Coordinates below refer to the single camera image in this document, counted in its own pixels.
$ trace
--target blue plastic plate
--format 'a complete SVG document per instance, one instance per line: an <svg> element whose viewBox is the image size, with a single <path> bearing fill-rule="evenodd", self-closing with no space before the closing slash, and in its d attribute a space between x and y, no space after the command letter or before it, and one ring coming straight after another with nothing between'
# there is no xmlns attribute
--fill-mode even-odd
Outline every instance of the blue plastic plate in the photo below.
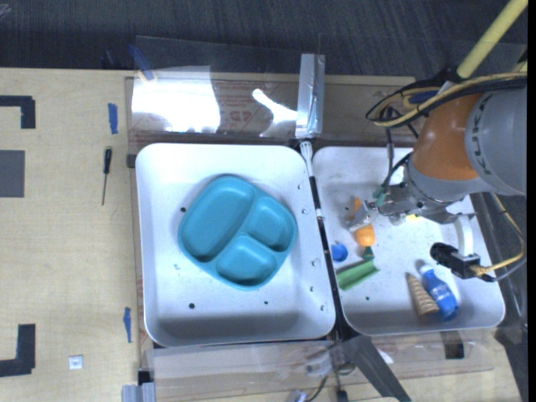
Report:
<svg viewBox="0 0 536 402"><path fill-rule="evenodd" d="M296 233L285 206L242 178L222 176L193 201L178 227L178 244L212 277L253 290L281 268Z"/></svg>

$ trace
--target small blue object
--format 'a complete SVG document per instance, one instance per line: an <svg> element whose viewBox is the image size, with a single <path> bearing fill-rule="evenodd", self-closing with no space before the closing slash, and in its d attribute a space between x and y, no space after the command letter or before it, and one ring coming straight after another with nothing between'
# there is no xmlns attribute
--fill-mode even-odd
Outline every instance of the small blue object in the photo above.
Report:
<svg viewBox="0 0 536 402"><path fill-rule="evenodd" d="M428 101L430 98L436 95L437 95L436 90L428 90L428 91L420 92L419 94L415 94L411 96L408 102L410 104L420 104L420 103L424 103L425 101Z"/></svg>
<svg viewBox="0 0 536 402"><path fill-rule="evenodd" d="M125 323L126 339L129 343L131 343L132 342L131 309L129 307L125 307L125 314L123 314L123 323Z"/></svg>
<svg viewBox="0 0 536 402"><path fill-rule="evenodd" d="M342 262L348 258L348 249L342 243L332 245L332 259L336 262Z"/></svg>
<svg viewBox="0 0 536 402"><path fill-rule="evenodd" d="M454 318L458 310L458 302L451 288L443 280L437 278L430 265L423 265L419 273L422 275L422 286L439 307L443 321Z"/></svg>
<svg viewBox="0 0 536 402"><path fill-rule="evenodd" d="M242 290L265 285L296 240L292 213L236 176L211 182L178 227L181 251L215 279Z"/></svg>
<svg viewBox="0 0 536 402"><path fill-rule="evenodd" d="M113 103L108 103L108 121L112 134L117 134L117 106Z"/></svg>

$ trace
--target black cable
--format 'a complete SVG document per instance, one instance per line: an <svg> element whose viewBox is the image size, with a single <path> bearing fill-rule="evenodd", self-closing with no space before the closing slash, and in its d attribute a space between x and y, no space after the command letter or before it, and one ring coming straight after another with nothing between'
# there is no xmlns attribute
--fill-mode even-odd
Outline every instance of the black cable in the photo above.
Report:
<svg viewBox="0 0 536 402"><path fill-rule="evenodd" d="M348 393L341 388L341 377L339 375L339 372L335 374L335 378L337 379L337 391L335 392L335 396L337 397L337 402L348 402Z"/></svg>
<svg viewBox="0 0 536 402"><path fill-rule="evenodd" d="M527 78L501 80L500 82L497 82L496 80L490 80L489 82L482 82L481 84L470 86L470 87L468 87L468 88L466 88L464 90L460 90L460 91L458 91L458 92L456 92L454 94L448 95L444 99L438 100L435 103L433 103L433 104L431 104L429 106L426 106L422 111L419 110L419 107L417 107L418 111L415 113L414 116L412 116L407 121L403 121L403 122L401 122L399 124L392 125L389 128L394 129L394 128L400 128L402 126L408 125L411 122L413 122L413 121L419 119L420 117L424 116L425 112L427 113L427 112L435 109L436 107L439 107L439 106L447 103L448 101L455 100L456 98L460 98L460 97L463 97L465 95L485 93L485 92L490 92L490 91L495 91L495 90L519 89L519 88L524 87L526 84L527 84ZM367 119L369 121L374 121L374 120L369 118L369 114L367 114L365 117L367 117Z"/></svg>
<svg viewBox="0 0 536 402"><path fill-rule="evenodd" d="M411 125L411 124L409 123L407 127L410 129L410 131L411 131L412 134L415 136L415 138L419 138L419 133L417 132L416 129L414 129L413 125Z"/></svg>
<svg viewBox="0 0 536 402"><path fill-rule="evenodd" d="M415 88L432 88L437 87L438 89L445 83L444 80L441 79L430 79L430 80L418 80L412 84L403 86L402 88L396 90L390 95L387 95L382 100L378 101L373 107L371 107L367 113L366 116L368 116L374 109L376 109L379 105L381 105L384 101L388 100L389 98L394 97L395 95L402 95L407 90L413 90Z"/></svg>
<svg viewBox="0 0 536 402"><path fill-rule="evenodd" d="M350 375L353 371L355 371L355 369L356 369L356 366L353 363L347 362L343 366L341 366L339 369L337 369L337 375L345 377L346 375Z"/></svg>
<svg viewBox="0 0 536 402"><path fill-rule="evenodd" d="M402 116L402 113L397 111L394 107L387 106L378 114L378 119L380 121L390 121L393 119L393 113L394 117L400 117Z"/></svg>
<svg viewBox="0 0 536 402"><path fill-rule="evenodd" d="M425 113L429 112L430 110L433 110L436 107L441 106L441 105L445 104L448 101L455 100L456 98L460 98L460 97L465 96L465 95L485 93L485 92L494 91L494 90L518 89L518 88L524 87L526 84L527 84L527 77L522 77L522 78L514 78L514 79L499 80L499 81L497 81L497 80L489 80L489 81L485 81L485 82L482 82L482 83L477 84L477 85L469 86L469 87L467 87L467 88L465 88L463 90L460 90L460 91L458 91L458 92L456 92L454 94L446 96L442 100L436 101L435 103L433 103L433 104L431 104L429 106L426 106L422 111L418 110L415 113L415 115L412 116L407 121L403 121L400 124L390 126L389 128L393 129L393 128L399 128L401 126L407 125L407 124L411 123L412 121L415 121L416 119L418 119L418 118L420 118L422 116L425 116ZM384 118L386 113L387 113L387 116L391 116L391 111L386 111L386 109L390 108L390 106L387 106L385 109L382 109L382 111L380 112L380 115L382 117L378 117L376 120L371 119L369 117L369 115L381 103L383 103L385 100L387 100L388 98L392 97L393 95L396 95L396 93L390 95L389 97L385 97L383 100L381 100L378 104L376 104L372 109L370 109L366 113L365 117L369 121L385 121L385 119L387 119L387 118Z"/></svg>
<svg viewBox="0 0 536 402"><path fill-rule="evenodd" d="M311 396L310 398L307 398L306 402L312 402L320 394L320 392L324 389L324 387L326 386L326 382L327 382L327 377L324 377L322 379L322 381L320 382L320 385L318 386L317 391L314 393L313 396Z"/></svg>
<svg viewBox="0 0 536 402"><path fill-rule="evenodd" d="M394 162L394 144L393 137L391 136L391 130L385 128L385 135L387 136L387 157L389 158L389 168L387 174L393 172L393 162Z"/></svg>
<svg viewBox="0 0 536 402"><path fill-rule="evenodd" d="M525 257L523 259L521 259L516 265L514 265L508 271L506 271L503 274L501 274L499 277L493 277L493 276L490 276L489 274L484 274L483 276L481 276L481 278L484 281L487 281L487 282L490 282L490 283L500 281L500 280L505 279L506 277L510 276L515 271L517 271L519 268L521 268L523 265L525 265L526 262L527 262L527 256L525 255Z"/></svg>
<svg viewBox="0 0 536 402"><path fill-rule="evenodd" d="M402 165L406 164L408 160L410 159L411 152L405 155L402 159L400 159L394 166L391 168L391 171L387 174L387 177L382 182L381 186L385 189L389 186L389 182L391 181L391 177L393 176L394 172L398 170Z"/></svg>

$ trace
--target clear plastic sheet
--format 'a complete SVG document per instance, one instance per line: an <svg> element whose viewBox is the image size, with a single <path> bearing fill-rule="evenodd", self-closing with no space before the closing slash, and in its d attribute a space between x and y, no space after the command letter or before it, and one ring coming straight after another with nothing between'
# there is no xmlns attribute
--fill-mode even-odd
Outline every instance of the clear plastic sheet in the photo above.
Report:
<svg viewBox="0 0 536 402"><path fill-rule="evenodd" d="M139 70L126 85L130 154L154 142L385 144L384 129L364 114L414 80L325 76L328 56L187 40L138 37L132 53ZM393 135L415 140L409 131Z"/></svg>
<svg viewBox="0 0 536 402"><path fill-rule="evenodd" d="M399 379L467 374L493 369L489 332L457 335L462 357L447 358L439 333L375 338L374 345ZM192 346L147 350L157 400L181 402L295 390L307 394L327 379L326 387L364 384L368 380L348 360L351 340ZM279 400L285 400L282 394Z"/></svg>

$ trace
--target blue tape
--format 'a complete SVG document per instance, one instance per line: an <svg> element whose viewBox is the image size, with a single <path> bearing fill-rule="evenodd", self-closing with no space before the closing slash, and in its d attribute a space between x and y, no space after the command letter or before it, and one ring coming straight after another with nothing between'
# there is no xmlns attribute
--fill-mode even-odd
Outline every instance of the blue tape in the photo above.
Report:
<svg viewBox="0 0 536 402"><path fill-rule="evenodd" d="M436 90L428 90L428 91L420 92L419 94L415 94L411 96L408 101L410 102L410 104L420 104L420 103L424 103L425 101L428 101L430 98L436 95L437 95Z"/></svg>
<svg viewBox="0 0 536 402"><path fill-rule="evenodd" d="M131 309L125 307L125 314L123 315L123 323L125 323L126 330L126 339L129 343L132 342L132 333L131 333Z"/></svg>
<svg viewBox="0 0 536 402"><path fill-rule="evenodd" d="M108 103L108 121L112 134L117 134L117 106L113 103Z"/></svg>

